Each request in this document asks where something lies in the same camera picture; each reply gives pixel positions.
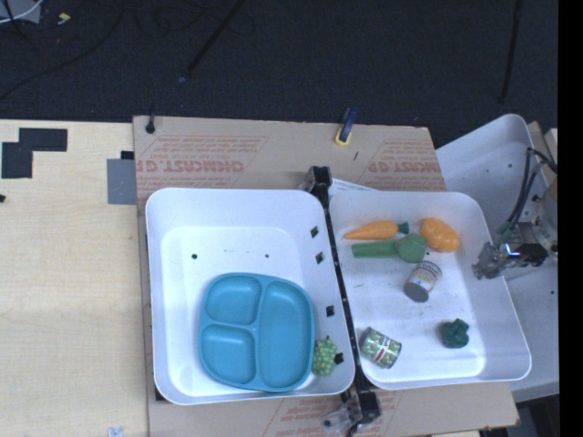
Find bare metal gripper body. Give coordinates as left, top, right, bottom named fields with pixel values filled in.
left=513, top=200, right=559, bottom=250

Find yellow orange toy bread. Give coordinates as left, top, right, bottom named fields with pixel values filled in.
left=419, top=217, right=461, bottom=253

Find small white can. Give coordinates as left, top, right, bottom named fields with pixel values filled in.
left=403, top=259, right=443, bottom=303

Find light green toy vegetable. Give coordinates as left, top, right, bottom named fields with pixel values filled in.
left=351, top=232, right=428, bottom=264

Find dark green broccoli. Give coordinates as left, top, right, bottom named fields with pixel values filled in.
left=439, top=318, right=471, bottom=349

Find white plastic tray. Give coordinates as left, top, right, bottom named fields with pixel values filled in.
left=145, top=187, right=356, bottom=406
left=327, top=190, right=533, bottom=391

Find orange carrot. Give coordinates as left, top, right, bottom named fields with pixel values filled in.
left=343, top=219, right=410, bottom=241

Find small green peas can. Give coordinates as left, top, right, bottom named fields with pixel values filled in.
left=359, top=327, right=403, bottom=369

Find thin black rod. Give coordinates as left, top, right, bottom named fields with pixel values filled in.
left=317, top=184, right=371, bottom=410

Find white paper sheet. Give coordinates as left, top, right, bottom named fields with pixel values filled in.
left=330, top=178, right=380, bottom=194

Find green grapes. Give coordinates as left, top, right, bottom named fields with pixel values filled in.
left=311, top=336, right=339, bottom=378

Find blue divided plate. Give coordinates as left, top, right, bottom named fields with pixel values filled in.
left=197, top=271, right=317, bottom=393

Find brown cardboard board red print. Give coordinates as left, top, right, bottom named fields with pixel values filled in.
left=132, top=115, right=521, bottom=437

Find black cylinder on white bracket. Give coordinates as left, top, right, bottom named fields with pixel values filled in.
left=518, top=240, right=558, bottom=267

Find black block with thin wires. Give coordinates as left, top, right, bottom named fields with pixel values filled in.
left=299, top=166, right=332, bottom=196
left=339, top=387, right=382, bottom=429

